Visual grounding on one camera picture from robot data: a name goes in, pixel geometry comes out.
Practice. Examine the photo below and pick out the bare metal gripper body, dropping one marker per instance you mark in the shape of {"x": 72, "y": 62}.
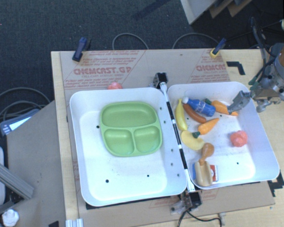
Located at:
{"x": 270, "y": 91}

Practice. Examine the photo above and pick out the yellow fruit with green stem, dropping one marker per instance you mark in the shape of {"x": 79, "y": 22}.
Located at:
{"x": 191, "y": 141}

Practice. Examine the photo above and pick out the blue bottle white cap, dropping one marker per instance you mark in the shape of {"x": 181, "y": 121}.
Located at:
{"x": 201, "y": 106}

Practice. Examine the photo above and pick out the thin black and white rod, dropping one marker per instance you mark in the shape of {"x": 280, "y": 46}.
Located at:
{"x": 176, "y": 132}

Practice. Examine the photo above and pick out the green divided plate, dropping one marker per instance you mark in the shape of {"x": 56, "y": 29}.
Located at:
{"x": 131, "y": 127}

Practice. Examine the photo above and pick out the white plastic tray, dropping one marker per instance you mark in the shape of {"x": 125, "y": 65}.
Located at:
{"x": 228, "y": 163}
{"x": 126, "y": 177}

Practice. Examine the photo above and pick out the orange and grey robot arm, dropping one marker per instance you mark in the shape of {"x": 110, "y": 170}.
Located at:
{"x": 279, "y": 65}

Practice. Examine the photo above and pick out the pink toy doughnut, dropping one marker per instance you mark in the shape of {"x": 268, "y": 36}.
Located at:
{"x": 239, "y": 139}
{"x": 115, "y": 86}

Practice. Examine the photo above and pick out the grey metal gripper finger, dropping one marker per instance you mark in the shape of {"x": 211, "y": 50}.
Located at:
{"x": 240, "y": 101}
{"x": 261, "y": 106}

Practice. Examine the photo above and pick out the brown cardboard board red print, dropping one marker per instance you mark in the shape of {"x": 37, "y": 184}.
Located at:
{"x": 139, "y": 63}

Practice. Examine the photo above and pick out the brown chicken drumstick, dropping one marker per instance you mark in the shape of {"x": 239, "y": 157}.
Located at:
{"x": 207, "y": 150}

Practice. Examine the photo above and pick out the orange carrot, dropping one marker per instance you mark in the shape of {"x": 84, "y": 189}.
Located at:
{"x": 208, "y": 126}
{"x": 220, "y": 106}

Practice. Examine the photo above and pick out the tan hot dog bun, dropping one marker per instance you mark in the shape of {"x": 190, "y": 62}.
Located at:
{"x": 203, "y": 175}

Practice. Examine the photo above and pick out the orange-brown sausage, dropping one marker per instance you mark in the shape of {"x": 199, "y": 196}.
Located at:
{"x": 195, "y": 115}

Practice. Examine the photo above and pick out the red and white carton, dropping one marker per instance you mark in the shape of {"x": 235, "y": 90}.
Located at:
{"x": 214, "y": 173}

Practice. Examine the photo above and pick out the yellow banana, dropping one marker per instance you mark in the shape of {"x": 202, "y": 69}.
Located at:
{"x": 180, "y": 116}

